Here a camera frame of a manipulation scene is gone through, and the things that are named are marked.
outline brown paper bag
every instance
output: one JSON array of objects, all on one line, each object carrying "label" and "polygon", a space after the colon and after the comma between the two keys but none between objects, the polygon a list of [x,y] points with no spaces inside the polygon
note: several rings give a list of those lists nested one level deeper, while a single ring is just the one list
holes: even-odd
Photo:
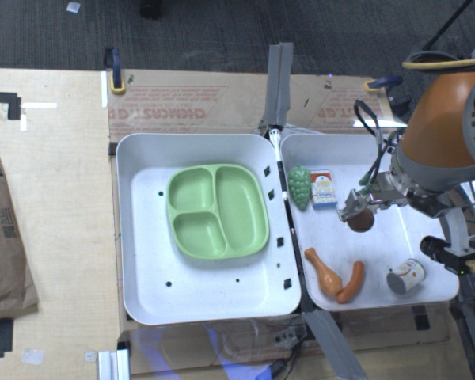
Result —
[{"label": "brown paper bag", "polygon": [[0,310],[21,310],[38,302],[0,159]]}]

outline light wood surface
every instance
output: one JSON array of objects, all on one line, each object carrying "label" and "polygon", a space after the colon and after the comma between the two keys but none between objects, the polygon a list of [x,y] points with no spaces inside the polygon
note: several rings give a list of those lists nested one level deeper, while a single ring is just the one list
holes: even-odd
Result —
[{"label": "light wood surface", "polygon": [[[38,308],[16,317],[0,379],[95,379],[87,351],[116,350],[119,336],[108,113],[99,72],[0,69],[0,92],[23,103],[27,130],[0,104],[0,156]],[[42,365],[23,363],[27,349]]]}]

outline brown toy sausage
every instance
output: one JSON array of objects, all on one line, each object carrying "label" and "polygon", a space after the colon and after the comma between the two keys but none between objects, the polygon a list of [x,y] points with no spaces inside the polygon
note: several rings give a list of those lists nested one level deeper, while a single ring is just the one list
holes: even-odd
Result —
[{"label": "brown toy sausage", "polygon": [[308,259],[315,267],[318,275],[318,285],[325,293],[328,295],[336,295],[343,289],[341,278],[324,262],[322,262],[314,248],[305,250],[304,254],[306,259]]},{"label": "brown toy sausage", "polygon": [[351,278],[342,291],[336,294],[336,301],[340,304],[348,302],[360,290],[364,281],[364,263],[357,260],[351,272]]}]

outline small box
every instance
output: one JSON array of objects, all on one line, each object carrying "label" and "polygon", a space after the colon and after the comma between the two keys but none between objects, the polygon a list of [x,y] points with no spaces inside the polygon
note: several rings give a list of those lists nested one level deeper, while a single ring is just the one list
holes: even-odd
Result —
[{"label": "small box", "polygon": [[328,170],[311,172],[311,198],[315,209],[335,207],[338,204],[333,177]]}]

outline yellow cable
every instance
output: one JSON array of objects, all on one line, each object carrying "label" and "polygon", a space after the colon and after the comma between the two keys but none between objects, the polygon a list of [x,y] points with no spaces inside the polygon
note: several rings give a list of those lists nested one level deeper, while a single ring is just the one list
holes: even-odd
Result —
[{"label": "yellow cable", "polygon": [[471,67],[475,66],[475,59],[452,60],[446,62],[403,62],[402,66],[406,69],[451,69],[453,67]]}]

